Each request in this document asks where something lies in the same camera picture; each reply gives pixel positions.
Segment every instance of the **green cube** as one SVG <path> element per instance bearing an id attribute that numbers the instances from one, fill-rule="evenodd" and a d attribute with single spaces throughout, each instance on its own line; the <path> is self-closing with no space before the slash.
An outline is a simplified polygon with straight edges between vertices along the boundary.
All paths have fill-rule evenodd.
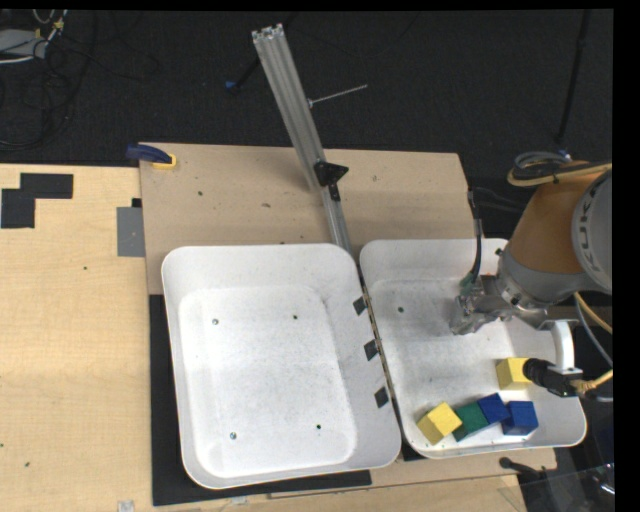
<path id="1" fill-rule="evenodd" d="M 458 442 L 489 426 L 489 422 L 482 412 L 482 409 L 480 409 L 478 402 L 464 405 L 456 409 L 455 413 L 462 420 L 462 425 L 453 431 L 453 437 L 455 437 Z"/>

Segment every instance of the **wooden table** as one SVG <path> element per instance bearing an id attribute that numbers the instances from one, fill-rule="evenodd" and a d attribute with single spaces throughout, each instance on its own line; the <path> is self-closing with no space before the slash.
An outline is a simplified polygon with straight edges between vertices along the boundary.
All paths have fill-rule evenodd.
<path id="1" fill-rule="evenodd" d="M 209 171 L 195 189 L 195 193 L 203 192 L 198 196 L 203 198 L 212 191 L 207 181 L 224 175 L 221 164 L 232 172 L 234 165 L 240 168 L 247 164 L 247 155 L 255 169 L 295 170 L 292 149 L 170 148 L 178 155 L 184 174 Z M 337 150 L 327 155 L 336 163 L 348 162 L 352 167 L 341 193 L 355 246 L 378 234 L 388 237 L 396 228 L 402 237 L 414 233 L 416 238 L 434 233 L 439 233 L 437 237 L 471 233 L 470 222 L 465 226 L 468 211 L 463 208 L 466 185 L 455 155 Z M 186 162 L 199 163 L 189 170 Z M 420 186 L 406 188 L 408 178 L 403 169 L 407 166 L 413 169 L 411 172 L 424 173 Z M 143 164 L 142 172 L 148 170 Z M 70 200 L 37 199 L 34 229 L 0 229 L 3 510 L 114 512 L 119 502 L 124 506 L 128 500 L 133 500 L 136 512 L 233 509 L 243 500 L 152 505 L 148 295 L 157 283 L 152 273 L 146 275 L 144 258 L 118 256 L 116 235 L 116 208 L 130 206 L 132 198 L 141 196 L 140 169 L 0 165 L 0 188 L 18 188 L 20 174 L 26 172 L 73 174 L 74 193 Z M 156 178 L 164 180 L 168 176 Z M 436 190 L 431 187 L 434 180 L 438 183 Z M 373 198 L 368 195 L 366 187 L 385 182 L 390 183 L 388 188 L 381 188 Z M 391 192 L 400 187 L 399 183 L 403 188 L 396 201 L 402 208 L 395 208 L 395 194 Z M 294 218 L 273 192 L 278 188 L 270 192 L 276 195 L 269 199 L 269 208 L 263 206 L 268 202 L 264 187 L 249 187 L 259 194 L 252 197 L 241 185 L 242 180 L 236 187 L 225 185 L 216 203 L 232 201 L 242 211 L 242 201 L 248 201 L 255 203 L 258 211 L 271 210 L 281 219 Z M 235 199 L 229 197 L 234 189 Z M 286 189 L 279 190 L 283 197 L 288 195 Z M 300 243 L 302 234 L 305 242 L 326 241 L 323 237 L 329 236 L 328 230 L 317 220 L 324 215 L 321 203 L 306 197 L 302 188 L 294 192 L 303 198 L 295 203 L 300 215 L 296 219 L 312 222 L 303 222 L 300 233 L 299 229 L 289 232 L 279 223 L 281 231 L 276 230 L 275 237 L 286 236 L 288 242 L 298 238 Z M 160 218 L 153 216 L 162 200 L 148 189 L 145 193 L 144 188 L 142 197 L 149 268 L 157 270 L 162 251 L 176 241 L 162 235 Z M 173 199 L 164 200 L 171 204 Z M 305 204 L 315 205 L 312 214 L 304 213 Z M 166 208 L 169 206 L 165 203 L 161 209 Z M 373 225 L 379 229 L 361 227 L 370 225 L 368 216 L 379 213 L 380 208 L 391 215 L 375 219 Z M 225 224 L 224 214 L 214 217 L 220 228 L 216 233 L 225 243 L 242 241 L 242 233 L 247 231 L 263 233 L 240 229 L 238 210 L 234 211 L 235 217 L 228 217 L 229 223 L 234 219 L 233 226 Z M 427 215 L 422 217 L 424 222 L 411 220 L 415 211 Z M 184 222 L 187 217 L 183 213 L 173 210 L 175 223 Z M 418 229 L 411 231 L 399 225 L 402 218 Z M 196 238 L 211 243 L 201 236 L 202 226 L 192 227 Z M 183 230 L 178 242 L 188 240 L 188 234 Z M 264 241 L 261 238 L 254 243 Z M 399 458 L 387 468 L 372 471 L 373 485 L 366 489 L 250 496 L 244 503 L 248 507 L 239 510 L 513 510 L 512 504 L 521 505 L 522 497 L 514 473 L 497 464 L 499 456 L 414 462 Z M 510 456 L 534 468 L 555 467 L 552 449 L 522 450 L 510 452 Z"/>

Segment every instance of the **empty white tray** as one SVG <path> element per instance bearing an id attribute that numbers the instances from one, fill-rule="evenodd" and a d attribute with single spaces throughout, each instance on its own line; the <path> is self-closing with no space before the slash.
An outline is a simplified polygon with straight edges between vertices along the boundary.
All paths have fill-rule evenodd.
<path id="1" fill-rule="evenodd" d="M 495 366 L 506 357 L 555 361 L 548 331 L 519 319 L 484 325 L 455 336 L 449 329 L 459 281 L 472 266 L 475 240 L 374 241 L 360 263 L 407 442 L 425 457 L 444 458 L 516 448 L 572 446 L 586 433 L 578 398 L 559 398 L 531 385 L 501 391 Z M 483 240 L 481 273 L 497 271 L 497 248 L 505 240 Z M 526 437 L 505 436 L 499 424 L 456 442 L 449 434 L 431 445 L 416 422 L 445 401 L 453 408 L 500 393 L 505 402 L 531 400 L 539 428 Z"/>
<path id="2" fill-rule="evenodd" d="M 185 469 L 208 488 L 389 464 L 401 436 L 351 256 L 182 247 L 162 266 Z"/>

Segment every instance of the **black clip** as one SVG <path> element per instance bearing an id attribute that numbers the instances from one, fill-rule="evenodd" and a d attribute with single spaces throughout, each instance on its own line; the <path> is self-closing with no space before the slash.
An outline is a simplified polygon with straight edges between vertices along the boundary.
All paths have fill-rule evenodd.
<path id="1" fill-rule="evenodd" d="M 313 166 L 316 172 L 316 178 L 321 187 L 329 187 L 329 194 L 334 201 L 340 201 L 340 192 L 338 191 L 338 181 L 347 171 L 348 167 L 338 164 L 330 164 L 329 162 L 316 162 Z"/>

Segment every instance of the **blue block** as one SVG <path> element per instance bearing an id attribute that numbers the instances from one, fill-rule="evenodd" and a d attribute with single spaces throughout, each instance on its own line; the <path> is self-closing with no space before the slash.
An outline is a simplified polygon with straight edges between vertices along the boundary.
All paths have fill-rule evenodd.
<path id="1" fill-rule="evenodd" d="M 507 436 L 526 436 L 538 428 L 538 417 L 533 402 L 513 400 L 507 404 L 510 417 L 502 422 Z"/>
<path id="2" fill-rule="evenodd" d="M 480 406 L 484 417 L 487 418 L 489 425 L 500 423 L 511 416 L 507 406 L 504 405 L 504 402 L 498 393 L 481 398 L 478 400 L 478 405 Z"/>

